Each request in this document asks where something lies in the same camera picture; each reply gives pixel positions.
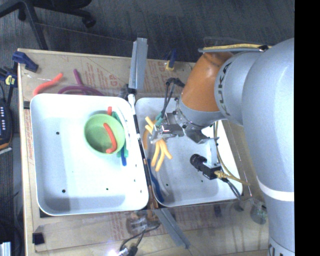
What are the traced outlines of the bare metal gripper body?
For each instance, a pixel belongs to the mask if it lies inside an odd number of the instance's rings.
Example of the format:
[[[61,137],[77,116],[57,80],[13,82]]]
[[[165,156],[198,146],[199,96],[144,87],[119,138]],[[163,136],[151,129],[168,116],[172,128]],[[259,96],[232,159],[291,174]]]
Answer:
[[[180,110],[165,112],[160,134],[163,137],[183,137],[192,131],[192,125]]]

